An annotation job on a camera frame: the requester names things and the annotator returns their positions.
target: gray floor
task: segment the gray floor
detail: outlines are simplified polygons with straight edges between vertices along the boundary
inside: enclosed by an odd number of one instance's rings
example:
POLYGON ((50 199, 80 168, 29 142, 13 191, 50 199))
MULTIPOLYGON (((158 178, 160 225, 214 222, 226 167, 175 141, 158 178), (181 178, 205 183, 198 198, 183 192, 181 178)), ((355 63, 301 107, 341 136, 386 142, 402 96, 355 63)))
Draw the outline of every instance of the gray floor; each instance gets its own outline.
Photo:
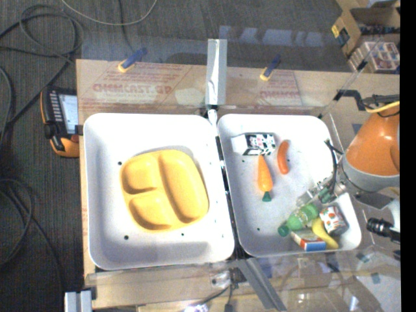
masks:
MULTIPOLYGON (((120 22, 116 0, 67 2, 93 18, 120 22)), ((152 2, 122 0, 124 21, 137 20, 152 2)), ((82 23, 84 42, 72 59, 122 60, 131 51, 121 27, 88 21, 69 11, 60 0, 0 0, 0 67, 12 81, 14 114, 64 65, 61 58, 10 49, 45 53, 19 27, 3 33, 21 19, 26 8, 39 4, 56 6, 82 23)), ((205 64, 207 39, 223 38, 229 42, 229 66, 264 67, 280 53, 282 69, 347 72, 346 59, 331 34, 340 14, 334 0, 158 0, 143 22, 125 31, 133 49, 149 48, 145 61, 205 64)), ((24 29, 59 52, 71 47, 68 20, 36 17, 24 29)), ((68 66, 54 84, 75 88, 75 68, 68 66)), ((0 77, 1 126, 7 101, 5 79, 0 77)), ((0 268, 0 311, 61 311, 62 293, 79 291, 83 284, 79 163, 53 153, 44 138, 38 100, 9 125, 0 152, 0 177, 18 179, 29 187, 34 218, 57 254, 62 278, 60 285, 53 254, 32 221, 21 250, 0 268)), ((20 196, 27 204, 25 195, 20 196)), ((14 206, 0 198, 0 260, 21 230, 14 206)))

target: plastic bottle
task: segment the plastic bottle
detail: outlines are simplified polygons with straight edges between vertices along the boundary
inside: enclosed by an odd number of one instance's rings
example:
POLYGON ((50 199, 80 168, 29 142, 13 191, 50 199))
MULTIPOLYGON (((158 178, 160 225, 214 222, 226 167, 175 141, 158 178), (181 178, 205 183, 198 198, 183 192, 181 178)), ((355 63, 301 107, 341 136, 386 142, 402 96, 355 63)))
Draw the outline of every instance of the plastic bottle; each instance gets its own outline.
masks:
POLYGON ((299 210, 293 212, 286 223, 279 227, 278 232, 282 237, 287 236, 290 230, 294 231, 304 228, 309 221, 318 217, 318 215, 318 207, 314 203, 308 203, 299 210))

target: carrot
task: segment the carrot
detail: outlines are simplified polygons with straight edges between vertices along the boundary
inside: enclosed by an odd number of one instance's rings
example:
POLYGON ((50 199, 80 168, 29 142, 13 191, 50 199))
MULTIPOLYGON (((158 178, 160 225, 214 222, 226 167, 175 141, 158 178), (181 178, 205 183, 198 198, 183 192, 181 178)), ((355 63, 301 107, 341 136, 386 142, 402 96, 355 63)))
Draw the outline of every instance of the carrot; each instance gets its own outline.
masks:
POLYGON ((280 144, 279 150, 278 150, 278 166, 279 166, 279 170, 281 174, 289 173, 289 166, 287 165, 287 160, 286 160, 286 153, 288 149, 289 149, 289 141, 284 140, 280 144))
POLYGON ((257 175, 257 184, 259 189, 265 192, 263 196, 263 201, 271 201, 270 191, 273 188, 272 175, 268 169, 267 163, 263 155, 259 155, 259 168, 257 175))

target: orange and black device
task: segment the orange and black device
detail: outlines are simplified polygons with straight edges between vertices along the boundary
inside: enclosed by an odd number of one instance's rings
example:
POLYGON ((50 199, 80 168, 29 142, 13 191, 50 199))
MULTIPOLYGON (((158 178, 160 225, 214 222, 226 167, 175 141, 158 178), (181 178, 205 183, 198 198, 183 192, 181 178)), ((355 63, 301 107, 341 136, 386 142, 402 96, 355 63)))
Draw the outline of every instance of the orange and black device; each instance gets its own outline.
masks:
POLYGON ((63 157, 79 157, 77 93, 73 89, 48 86, 40 93, 40 112, 45 137, 63 157))

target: yellow banana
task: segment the yellow banana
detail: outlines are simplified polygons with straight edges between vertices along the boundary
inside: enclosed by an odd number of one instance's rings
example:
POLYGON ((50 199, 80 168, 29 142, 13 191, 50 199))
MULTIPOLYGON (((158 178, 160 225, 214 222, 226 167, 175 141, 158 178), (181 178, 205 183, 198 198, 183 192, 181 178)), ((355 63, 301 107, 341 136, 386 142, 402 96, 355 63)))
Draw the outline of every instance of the yellow banana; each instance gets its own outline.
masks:
POLYGON ((335 241, 334 238, 328 235, 324 227, 324 221, 322 221, 319 217, 316 217, 312 220, 312 232, 320 237, 324 242, 326 242, 326 248, 328 250, 336 250, 339 248, 338 243, 335 241))

